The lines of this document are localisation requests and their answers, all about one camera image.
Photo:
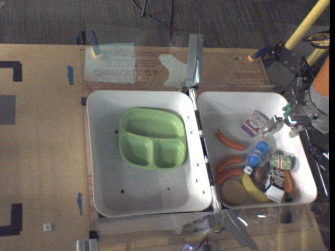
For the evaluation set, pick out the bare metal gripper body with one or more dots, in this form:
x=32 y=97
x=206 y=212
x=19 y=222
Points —
x=320 y=121

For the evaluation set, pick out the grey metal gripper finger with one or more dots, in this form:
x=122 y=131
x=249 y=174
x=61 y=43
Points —
x=296 y=131
x=298 y=120

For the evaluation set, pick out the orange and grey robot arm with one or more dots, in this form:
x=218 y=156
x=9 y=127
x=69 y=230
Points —
x=321 y=80

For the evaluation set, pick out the green and white can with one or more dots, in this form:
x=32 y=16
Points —
x=280 y=161

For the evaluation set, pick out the purple and white carton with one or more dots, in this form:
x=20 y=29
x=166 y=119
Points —
x=254 y=123

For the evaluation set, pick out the blue bottle with white cap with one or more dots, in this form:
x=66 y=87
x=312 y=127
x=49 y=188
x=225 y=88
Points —
x=257 y=154

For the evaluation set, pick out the orange carrot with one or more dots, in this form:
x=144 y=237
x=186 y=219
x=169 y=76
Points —
x=288 y=183

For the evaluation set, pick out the small brown round toy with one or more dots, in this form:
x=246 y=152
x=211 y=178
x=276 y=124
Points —
x=260 y=174

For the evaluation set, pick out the white milk carton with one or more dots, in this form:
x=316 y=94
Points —
x=274 y=186

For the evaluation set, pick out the orange sausage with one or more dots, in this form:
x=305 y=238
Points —
x=227 y=162
x=230 y=142
x=227 y=175

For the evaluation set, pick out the yellow banana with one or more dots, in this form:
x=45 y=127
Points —
x=252 y=189

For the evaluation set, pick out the white plastic tray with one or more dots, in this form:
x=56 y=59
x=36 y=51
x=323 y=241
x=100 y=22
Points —
x=225 y=108
x=146 y=192

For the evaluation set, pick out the brown round bread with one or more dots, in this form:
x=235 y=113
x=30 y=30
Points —
x=233 y=192

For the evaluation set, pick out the brown cardboard board, red print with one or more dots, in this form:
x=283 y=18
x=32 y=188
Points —
x=214 y=67

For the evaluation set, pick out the green divided plate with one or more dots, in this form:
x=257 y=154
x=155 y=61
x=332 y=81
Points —
x=153 y=125

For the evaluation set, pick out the small white square block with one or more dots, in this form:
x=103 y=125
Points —
x=47 y=227

